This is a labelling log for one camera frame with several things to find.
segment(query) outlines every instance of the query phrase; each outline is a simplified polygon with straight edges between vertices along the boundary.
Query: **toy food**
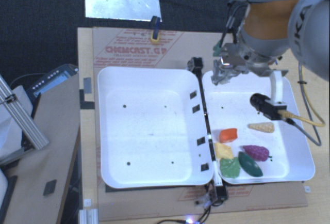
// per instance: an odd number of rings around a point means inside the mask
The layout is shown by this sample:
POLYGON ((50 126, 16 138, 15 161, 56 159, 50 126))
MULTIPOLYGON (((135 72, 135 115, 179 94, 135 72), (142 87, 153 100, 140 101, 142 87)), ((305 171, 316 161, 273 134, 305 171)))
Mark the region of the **toy food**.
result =
POLYGON ((269 150, 257 145, 244 145, 244 151, 255 161, 266 161, 269 156, 269 150))
POLYGON ((235 139, 237 139, 237 129, 235 128, 222 130, 219 134, 220 143, 232 142, 235 139))
POLYGON ((220 171, 222 176, 227 178, 237 178, 240 170, 241 167, 239 166, 238 157, 220 160, 220 171))
POLYGON ((242 169, 253 177, 263 176, 262 170, 257 163, 245 152, 238 153, 238 161, 242 169))
POLYGON ((248 128, 267 133, 273 133, 275 130, 274 124, 272 122, 251 123, 248 124, 248 128))
POLYGON ((225 144, 215 142, 214 143, 214 149, 215 149, 215 152, 216 152, 216 157, 218 159, 221 159, 221 158, 233 159, 234 158, 231 147, 229 147, 225 144))

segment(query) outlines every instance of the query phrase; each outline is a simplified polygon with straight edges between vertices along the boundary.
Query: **empty white tray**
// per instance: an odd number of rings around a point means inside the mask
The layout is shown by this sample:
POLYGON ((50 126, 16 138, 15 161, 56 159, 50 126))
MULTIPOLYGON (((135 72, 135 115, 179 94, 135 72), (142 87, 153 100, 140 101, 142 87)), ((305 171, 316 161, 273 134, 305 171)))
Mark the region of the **empty white tray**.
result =
POLYGON ((203 185, 211 180, 200 89, 191 72, 107 67, 98 75, 98 97, 101 174, 107 185, 203 185))
MULTIPOLYGON (((270 122, 250 104, 250 97, 254 93, 270 97, 270 79, 249 73, 232 78, 228 84, 215 86, 211 82, 212 75, 211 71, 205 73, 203 86, 213 141, 219 141, 220 130, 235 127, 238 138, 226 143, 232 148, 234 156, 238 156, 238 152, 243 150, 242 145, 264 146, 269 149, 271 156, 265 162, 257 162, 263 172, 262 177, 252 177, 242 169, 236 179, 221 177, 231 184, 311 179, 315 166, 307 139, 297 128, 284 121, 273 121, 273 133, 259 132, 247 126, 249 123, 270 122)), ((290 83, 286 78, 283 78, 283 102, 287 104, 288 111, 299 115, 290 83)))

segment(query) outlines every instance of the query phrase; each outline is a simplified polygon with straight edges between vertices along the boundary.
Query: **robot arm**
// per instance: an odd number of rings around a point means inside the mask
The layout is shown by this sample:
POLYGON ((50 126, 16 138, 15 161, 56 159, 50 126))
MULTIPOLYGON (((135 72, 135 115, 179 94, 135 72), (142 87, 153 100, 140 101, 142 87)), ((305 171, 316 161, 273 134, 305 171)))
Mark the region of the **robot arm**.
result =
POLYGON ((240 73, 269 76, 288 48, 297 60, 329 80, 329 0, 232 0, 248 2, 237 43, 214 47, 212 81, 225 84, 240 73))

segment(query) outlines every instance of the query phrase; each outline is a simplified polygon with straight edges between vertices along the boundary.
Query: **black electronic device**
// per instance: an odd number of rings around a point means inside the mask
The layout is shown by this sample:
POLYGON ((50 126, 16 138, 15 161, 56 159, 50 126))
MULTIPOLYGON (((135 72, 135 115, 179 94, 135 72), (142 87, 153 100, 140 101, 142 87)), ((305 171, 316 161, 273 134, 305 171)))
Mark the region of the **black electronic device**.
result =
POLYGON ((38 79, 26 90, 26 93, 33 103, 39 94, 45 93, 77 73, 77 66, 71 64, 61 65, 38 79))

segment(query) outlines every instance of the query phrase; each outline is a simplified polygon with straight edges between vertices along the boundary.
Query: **blue clip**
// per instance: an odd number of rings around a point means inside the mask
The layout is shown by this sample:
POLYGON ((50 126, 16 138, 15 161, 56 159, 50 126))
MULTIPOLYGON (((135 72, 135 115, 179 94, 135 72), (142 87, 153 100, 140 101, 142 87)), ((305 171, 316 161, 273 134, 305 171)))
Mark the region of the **blue clip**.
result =
POLYGON ((157 43, 159 41, 160 17, 152 17, 150 21, 150 28, 153 30, 151 33, 150 40, 152 43, 157 43))

